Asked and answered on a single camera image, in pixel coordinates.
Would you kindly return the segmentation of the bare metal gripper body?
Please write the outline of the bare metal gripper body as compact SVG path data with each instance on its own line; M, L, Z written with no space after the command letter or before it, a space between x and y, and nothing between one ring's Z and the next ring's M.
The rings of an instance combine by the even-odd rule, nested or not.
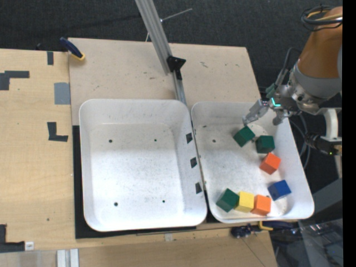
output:
M290 75L286 84L275 82L269 87L270 108L277 116L298 115L306 112L317 115L320 105L327 99L309 93L297 80Z

